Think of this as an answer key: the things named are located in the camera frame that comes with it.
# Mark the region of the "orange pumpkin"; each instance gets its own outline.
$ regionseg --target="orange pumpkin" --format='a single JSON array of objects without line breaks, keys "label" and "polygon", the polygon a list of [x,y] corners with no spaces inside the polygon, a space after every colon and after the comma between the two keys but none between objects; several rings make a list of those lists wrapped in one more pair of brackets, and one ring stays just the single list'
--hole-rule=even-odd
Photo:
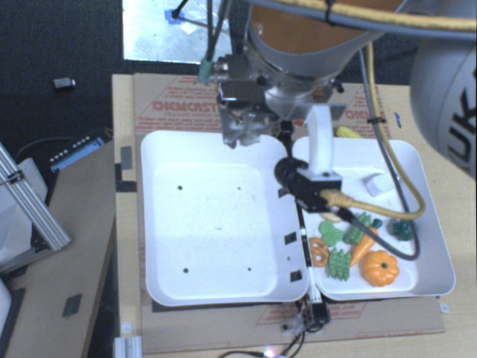
[{"label": "orange pumpkin", "polygon": [[386,251],[370,252],[363,262],[364,278],[374,286],[389,285],[399,274],[397,258]]}]

